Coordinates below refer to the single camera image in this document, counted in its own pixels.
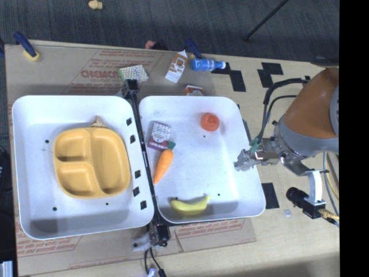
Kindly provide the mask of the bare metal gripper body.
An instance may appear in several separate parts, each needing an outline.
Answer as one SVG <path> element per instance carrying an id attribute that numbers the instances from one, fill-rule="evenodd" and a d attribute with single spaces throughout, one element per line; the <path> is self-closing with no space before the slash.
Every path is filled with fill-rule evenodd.
<path id="1" fill-rule="evenodd" d="M 281 138 L 262 138 L 253 153 L 253 160 L 261 165 L 286 164 L 289 155 L 288 144 Z"/>

